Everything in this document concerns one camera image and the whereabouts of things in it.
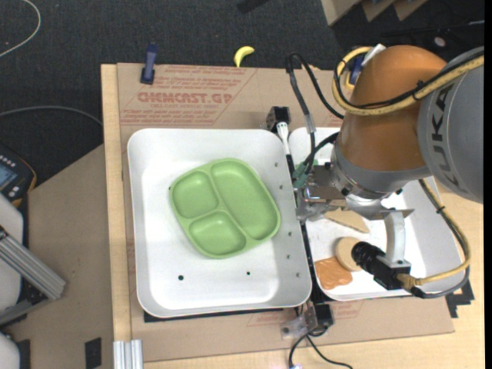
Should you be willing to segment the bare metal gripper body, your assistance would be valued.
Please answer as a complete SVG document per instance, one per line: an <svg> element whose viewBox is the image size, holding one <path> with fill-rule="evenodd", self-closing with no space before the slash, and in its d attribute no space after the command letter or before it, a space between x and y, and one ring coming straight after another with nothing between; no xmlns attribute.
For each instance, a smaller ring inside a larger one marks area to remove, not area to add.
<svg viewBox="0 0 492 369"><path fill-rule="evenodd" d="M338 163L313 167L304 186L304 200L310 206L329 204L333 211L354 211L362 217L385 216L389 209L382 200L388 195L376 171L359 167L344 170Z"/></svg>

